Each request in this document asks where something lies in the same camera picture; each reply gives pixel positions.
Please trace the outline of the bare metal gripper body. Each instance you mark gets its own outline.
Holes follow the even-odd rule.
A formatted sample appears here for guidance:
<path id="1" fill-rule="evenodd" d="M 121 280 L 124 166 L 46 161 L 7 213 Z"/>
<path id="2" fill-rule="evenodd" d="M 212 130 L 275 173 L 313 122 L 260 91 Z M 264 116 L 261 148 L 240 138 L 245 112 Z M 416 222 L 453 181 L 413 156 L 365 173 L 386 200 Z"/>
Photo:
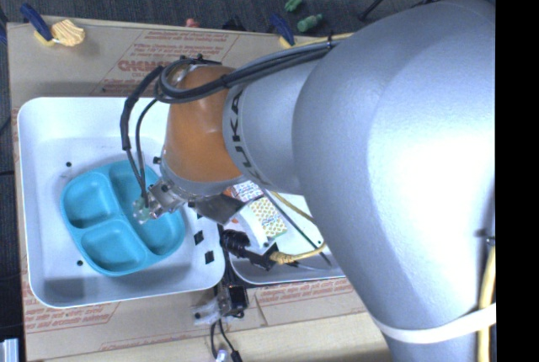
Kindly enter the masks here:
<path id="1" fill-rule="evenodd" d="M 245 203 L 226 194 L 209 196 L 189 194 L 161 178 L 148 187 L 145 220 L 159 219 L 182 206 L 187 206 L 196 214 L 225 225 L 245 207 Z"/>

